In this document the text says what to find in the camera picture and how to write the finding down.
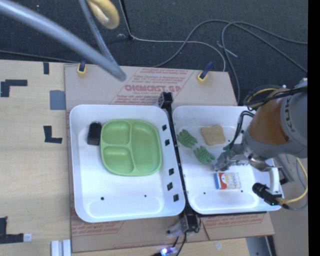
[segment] black carpet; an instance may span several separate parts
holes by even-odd
[[[98,49],[77,0],[14,2],[46,16]],[[155,67],[164,63],[159,67],[201,70],[213,61],[213,71],[229,72],[236,96],[239,86],[239,105],[258,86],[292,88],[308,75],[307,0],[124,0],[131,35],[148,41],[130,36],[120,2],[112,2],[120,13],[120,25],[113,30],[105,29],[98,21],[96,25],[121,66]],[[82,59],[66,46],[10,17],[0,15],[0,24],[0,51],[15,52],[0,52],[0,59]],[[188,38],[190,42],[166,62],[196,26]],[[232,54],[226,56],[220,47],[223,43]]]

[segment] cardboard sheet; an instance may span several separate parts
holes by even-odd
[[[166,228],[174,225],[179,216],[88,223],[75,211],[69,114],[80,104],[156,105],[161,92],[172,92],[172,108],[182,105],[236,106],[236,98],[226,72],[209,72],[200,83],[200,70],[122,67],[127,79],[116,80],[98,66],[88,65],[85,75],[77,74],[77,65],[66,64],[64,69],[66,119],[68,136],[68,168],[71,209],[72,252],[172,245],[175,237],[166,236]],[[199,233],[187,242],[245,238],[272,235],[273,226],[268,213],[228,215],[201,218]]]

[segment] yellow cable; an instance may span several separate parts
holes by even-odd
[[[261,94],[261,93],[267,92],[267,91],[275,91],[277,89],[278,88],[264,88],[264,89],[256,91],[255,93],[253,93],[252,95],[249,96],[249,98],[246,101],[246,106],[248,106],[249,108],[255,108],[257,106],[262,105],[264,102],[259,102],[259,103],[253,104],[253,105],[249,105],[248,103],[252,100],[253,97],[255,97],[258,94]]]
[[[299,163],[299,166],[301,167],[301,169],[302,169],[302,171],[303,171],[303,173],[305,175],[305,180],[306,180],[305,189],[304,189],[303,193],[300,196],[298,196],[296,198],[293,198],[293,199],[284,199],[284,198],[281,198],[281,197],[276,198],[276,200],[279,202],[280,205],[296,202],[296,201],[300,200],[301,198],[303,198],[308,192],[308,174],[307,174],[307,171],[306,171],[305,167],[303,166],[303,164],[301,163],[300,159],[296,158],[296,160]]]

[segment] green plate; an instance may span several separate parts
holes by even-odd
[[[151,175],[162,165],[158,130],[146,121],[106,122],[101,129],[100,149],[104,167],[116,175]]]

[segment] white divided tray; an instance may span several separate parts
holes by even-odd
[[[98,121],[136,119],[153,124],[162,149],[160,169],[145,176],[112,174],[103,165],[100,146],[87,143],[89,126]],[[69,116],[74,204],[86,222],[176,216],[186,200],[166,112],[146,105],[78,105]]]
[[[188,148],[178,142],[178,150],[187,197],[190,206],[199,214],[229,214],[249,213],[261,211],[274,211],[279,205],[269,205],[252,190],[254,183],[270,184],[268,172],[261,172],[251,165],[231,166],[226,173],[238,173],[240,188],[217,189],[213,165],[217,162],[223,147],[234,138],[237,122],[242,111],[248,110],[245,106],[179,106],[172,114],[175,133],[179,134],[183,129],[187,130],[197,143],[193,148]],[[242,129],[246,130],[250,121],[249,116],[244,116]],[[224,144],[207,145],[201,135],[201,127],[220,125],[226,138]],[[235,141],[241,142],[242,134]],[[204,146],[215,160],[210,164],[202,164],[195,156],[194,149]]]

